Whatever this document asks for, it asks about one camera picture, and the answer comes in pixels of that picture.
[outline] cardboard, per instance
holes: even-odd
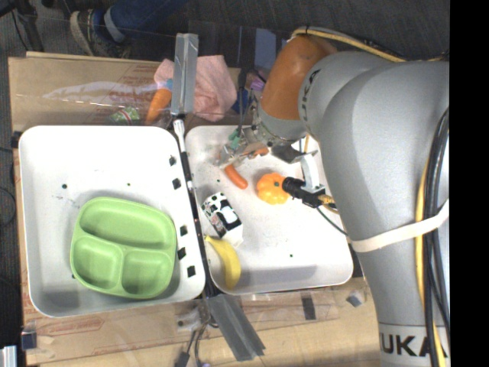
[[[158,63],[147,61],[31,52],[26,58],[10,58],[8,68],[13,132],[23,132],[31,126],[42,124],[103,123],[107,115],[113,112],[114,106],[123,103],[131,102],[144,113],[152,93],[148,83],[152,82],[157,67]],[[230,72],[237,78],[238,70],[230,69]],[[49,77],[49,80],[40,83],[40,76]],[[112,83],[113,87],[87,86],[87,83]],[[114,88],[125,91],[114,93]],[[233,113],[220,123],[228,125],[237,121]],[[187,128],[206,123],[199,116],[193,115]],[[173,365],[194,328],[192,320],[187,322],[185,319],[195,315],[197,300],[67,318],[46,317],[35,309],[28,292],[17,150],[14,150],[14,168],[24,331],[26,335],[35,333],[37,339],[37,346],[27,351],[27,364]],[[363,279],[358,280],[360,282],[348,282],[344,287],[241,297],[243,310],[265,342],[268,349],[266,353],[271,354],[272,364],[282,357],[286,360],[286,355],[289,355],[286,351],[294,352],[294,356],[287,356],[293,357],[291,361],[300,360],[298,358],[307,360],[309,356],[304,356],[304,352],[312,356],[321,354],[321,357],[326,358],[339,352],[339,355],[352,354],[357,360],[365,357],[372,359],[373,355],[377,355],[378,335],[373,303],[369,300],[365,308],[352,310],[353,307],[350,308],[345,302],[344,293],[352,288],[368,291]],[[309,300],[309,305],[314,306],[312,316],[304,307],[305,298]],[[351,319],[342,316],[345,307],[346,315],[351,314]],[[344,318],[349,319],[351,332],[343,333],[346,327]],[[331,328],[321,326],[330,322],[338,323]],[[277,329],[292,327],[283,331]],[[355,332],[354,327],[359,331],[351,336]],[[330,332],[335,340],[331,346],[325,347],[322,342],[318,343],[323,331]],[[202,341],[203,358],[211,364],[224,361],[232,363],[231,350],[219,330],[207,330],[204,338],[208,340]],[[251,362],[250,365],[261,365],[256,364],[258,362]]]

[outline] white tray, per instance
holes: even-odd
[[[235,126],[199,126],[186,136],[198,204],[222,191],[244,225],[244,241],[236,248],[242,272],[235,289],[226,288],[219,257],[206,244],[215,284],[228,294],[258,294],[345,283],[353,272],[345,236],[317,210],[299,200],[272,206],[255,193],[258,179],[272,171],[302,179],[299,163],[289,165],[272,155],[245,161],[237,170],[248,180],[246,190],[237,188],[224,171],[215,166],[223,144],[234,129]],[[313,149],[318,146],[310,140],[309,150]],[[315,158],[320,165],[320,153]],[[319,175],[327,186],[322,166]],[[217,235],[202,210],[199,211],[204,234]],[[327,209],[324,211],[341,227],[338,215]]]
[[[29,291],[41,313],[65,317],[192,300],[201,294],[206,280],[202,256],[178,146],[169,132],[135,126],[37,126],[21,136],[19,155]],[[176,190],[175,179],[181,183]],[[170,286],[159,297],[113,297],[72,278],[76,217],[84,203],[98,196],[143,203],[172,218],[177,248],[185,248],[185,256],[176,260]]]

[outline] gray carpet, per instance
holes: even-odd
[[[115,0],[76,0],[79,8],[108,7]],[[31,0],[46,52],[82,54],[61,10]],[[450,0],[193,0],[170,16],[157,34],[134,46],[132,58],[161,60],[173,56],[176,32],[188,31],[189,21],[215,21],[229,26],[290,32],[310,24],[376,41],[411,58],[428,58],[449,48]],[[21,37],[25,40],[23,28]],[[0,187],[14,193],[11,183],[11,117],[7,59],[24,56],[12,17],[0,18]],[[0,193],[0,217],[5,223],[14,210],[11,197]],[[16,343],[20,333],[18,245],[15,222],[0,229],[0,348]]]

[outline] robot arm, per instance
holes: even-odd
[[[290,154],[290,145],[313,136],[348,235],[362,241],[419,220],[420,181],[448,108],[446,61],[397,63],[338,52],[323,39],[299,35],[270,72],[252,136],[285,161],[303,159]],[[448,152],[447,143],[437,207],[449,198]],[[436,232],[442,247],[437,264],[448,274],[448,220]],[[427,335],[415,257],[413,239],[358,253],[377,311],[383,367],[450,365],[446,311],[443,316],[437,308],[430,314],[438,353],[430,352],[434,342]],[[448,295],[448,276],[443,281]]]

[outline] shoe sole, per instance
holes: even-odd
[[[83,35],[82,29],[78,23],[78,14],[79,12],[72,13],[70,17],[70,30],[73,38],[77,42],[77,44],[87,53],[89,56],[94,56],[92,50],[90,49],[89,42],[85,39]]]

